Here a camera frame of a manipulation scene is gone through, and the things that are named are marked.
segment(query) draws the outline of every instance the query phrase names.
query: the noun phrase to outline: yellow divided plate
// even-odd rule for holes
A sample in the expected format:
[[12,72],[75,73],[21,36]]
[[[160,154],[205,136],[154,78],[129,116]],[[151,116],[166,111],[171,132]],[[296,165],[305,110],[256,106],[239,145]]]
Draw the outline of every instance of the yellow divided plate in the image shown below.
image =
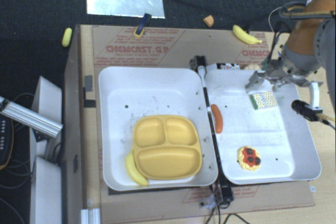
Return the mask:
[[149,179],[190,177],[202,167],[197,130],[182,116],[147,116],[137,121],[133,150],[139,172]]

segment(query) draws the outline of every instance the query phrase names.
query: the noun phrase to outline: white plastic tray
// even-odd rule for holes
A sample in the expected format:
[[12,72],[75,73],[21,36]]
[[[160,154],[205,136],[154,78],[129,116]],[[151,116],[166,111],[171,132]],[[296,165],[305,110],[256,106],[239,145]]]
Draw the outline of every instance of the white plastic tray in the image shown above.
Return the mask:
[[[218,175],[201,80],[194,71],[172,68],[108,67],[99,75],[103,176],[115,190],[194,187],[212,184]],[[200,139],[203,163],[194,176],[149,180],[139,186],[124,160],[132,147],[135,123],[149,115],[180,115],[191,120]]]
[[[211,104],[223,116],[224,127],[217,134],[222,168],[235,184],[258,184],[292,180],[310,180],[321,173],[321,164],[307,121],[291,108],[299,99],[294,84],[274,93],[278,106],[255,110],[245,92],[245,84],[254,70],[213,70],[206,75]],[[265,81],[261,91],[271,90]],[[255,148],[261,166],[251,172],[237,162],[242,146]]]

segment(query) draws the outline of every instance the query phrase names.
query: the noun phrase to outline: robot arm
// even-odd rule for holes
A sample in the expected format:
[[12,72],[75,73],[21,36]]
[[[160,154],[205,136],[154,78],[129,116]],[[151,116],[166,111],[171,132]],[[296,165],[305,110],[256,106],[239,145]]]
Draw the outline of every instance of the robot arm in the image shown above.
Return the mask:
[[283,12],[288,18],[302,20],[293,28],[281,56],[277,60],[271,60],[271,55],[265,59],[263,71],[253,74],[245,86],[246,91],[257,89],[265,79],[274,85],[274,91],[286,83],[295,83],[300,87],[309,87],[311,107],[314,109],[315,85],[321,82],[310,82],[306,77],[322,66],[327,73],[329,94],[335,110],[335,4],[336,0],[313,0],[301,13]]

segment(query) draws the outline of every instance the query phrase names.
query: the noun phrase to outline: green and white sponge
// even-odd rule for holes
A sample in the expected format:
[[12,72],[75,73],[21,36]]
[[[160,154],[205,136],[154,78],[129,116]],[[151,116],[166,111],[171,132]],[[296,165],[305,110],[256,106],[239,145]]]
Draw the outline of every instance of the green and white sponge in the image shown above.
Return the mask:
[[273,108],[278,105],[277,99],[272,91],[251,94],[250,98],[255,110]]

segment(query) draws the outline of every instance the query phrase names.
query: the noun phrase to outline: blue and yellow clamp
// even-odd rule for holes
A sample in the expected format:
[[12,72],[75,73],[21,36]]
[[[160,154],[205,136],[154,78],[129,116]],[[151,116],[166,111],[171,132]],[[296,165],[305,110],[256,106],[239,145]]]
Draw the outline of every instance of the blue and yellow clamp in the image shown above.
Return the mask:
[[135,28],[134,32],[133,32],[133,36],[136,38],[141,38],[145,27],[149,24],[150,20],[152,18],[152,15],[145,13],[145,15],[143,15],[140,24]]

